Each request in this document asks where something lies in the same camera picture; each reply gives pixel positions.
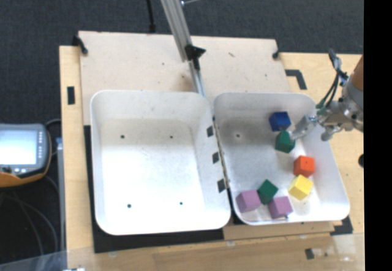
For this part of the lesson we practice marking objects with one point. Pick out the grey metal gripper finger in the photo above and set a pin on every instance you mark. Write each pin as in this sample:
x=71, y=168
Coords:
x=301, y=128
x=329, y=133

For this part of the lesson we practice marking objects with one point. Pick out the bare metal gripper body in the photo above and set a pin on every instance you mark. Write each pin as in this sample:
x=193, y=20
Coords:
x=343, y=113

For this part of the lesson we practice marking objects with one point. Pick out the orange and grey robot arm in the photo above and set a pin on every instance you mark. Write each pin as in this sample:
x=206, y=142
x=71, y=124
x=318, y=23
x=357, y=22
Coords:
x=358, y=75

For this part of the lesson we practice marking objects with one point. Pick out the green cube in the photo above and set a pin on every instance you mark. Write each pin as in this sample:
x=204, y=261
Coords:
x=267, y=191
x=284, y=142

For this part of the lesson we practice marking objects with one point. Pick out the blue cube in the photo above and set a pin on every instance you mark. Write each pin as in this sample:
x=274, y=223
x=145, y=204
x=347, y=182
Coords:
x=279, y=121

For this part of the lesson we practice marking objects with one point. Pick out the orange cube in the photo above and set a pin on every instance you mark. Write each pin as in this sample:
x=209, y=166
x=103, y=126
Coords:
x=303, y=166

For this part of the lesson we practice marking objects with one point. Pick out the white plastic tray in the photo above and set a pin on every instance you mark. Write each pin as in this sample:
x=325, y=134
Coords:
x=153, y=165
x=254, y=153

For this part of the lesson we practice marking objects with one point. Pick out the yellow cube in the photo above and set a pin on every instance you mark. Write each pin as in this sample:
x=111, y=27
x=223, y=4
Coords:
x=300, y=187

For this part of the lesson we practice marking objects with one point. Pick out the purple cube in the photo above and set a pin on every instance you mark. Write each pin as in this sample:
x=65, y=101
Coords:
x=280, y=207
x=248, y=201

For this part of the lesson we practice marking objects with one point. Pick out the pale wood flat board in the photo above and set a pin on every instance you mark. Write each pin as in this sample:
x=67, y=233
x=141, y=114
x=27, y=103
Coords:
x=128, y=61

